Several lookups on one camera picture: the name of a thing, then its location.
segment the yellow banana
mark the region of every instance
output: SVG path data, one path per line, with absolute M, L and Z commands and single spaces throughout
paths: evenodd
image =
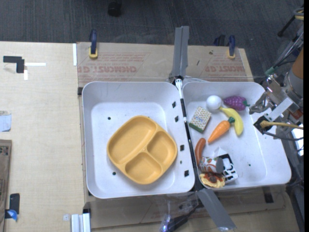
M 224 112 L 228 117 L 233 117 L 235 119 L 235 123 L 234 123 L 235 132 L 237 136 L 241 135 L 243 131 L 243 122 L 242 122 L 242 118 L 240 117 L 239 113 L 236 112 L 236 110 L 233 108 L 220 107 L 219 109 L 222 112 Z

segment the light wood surface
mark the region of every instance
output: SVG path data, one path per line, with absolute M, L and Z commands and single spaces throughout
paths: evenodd
M 20 193 L 18 221 L 6 220 L 5 232 L 69 232 L 64 214 L 81 214 L 84 178 L 77 67 L 72 44 L 0 42 L 0 110 L 12 113 L 12 128 L 1 139 L 13 142 L 8 193 Z M 28 80 L 2 56 L 21 56 Z M 233 214 L 236 232 L 298 231 L 289 198 L 278 210 Z M 158 224 L 94 231 L 158 231 Z M 182 231 L 218 231 L 210 217 L 190 219 Z

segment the toy carrot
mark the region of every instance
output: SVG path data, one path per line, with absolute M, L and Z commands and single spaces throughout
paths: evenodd
M 224 133 L 226 133 L 230 127 L 231 123 L 234 123 L 235 119 L 233 117 L 228 118 L 228 120 L 221 121 L 217 127 L 213 130 L 211 136 L 208 139 L 208 143 L 216 140 L 217 138 L 221 137 Z

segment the blue and yellow clamp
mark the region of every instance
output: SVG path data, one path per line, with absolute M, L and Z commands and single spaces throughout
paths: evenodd
M 235 36 L 234 35 L 230 35 L 230 37 L 228 38 L 228 50 L 227 50 L 227 57 L 229 59 L 235 59 Z
M 89 47 L 89 57 L 91 59 L 98 58 L 98 49 L 97 49 L 97 31 L 92 29 L 90 33 L 89 40 L 91 42 L 91 46 Z

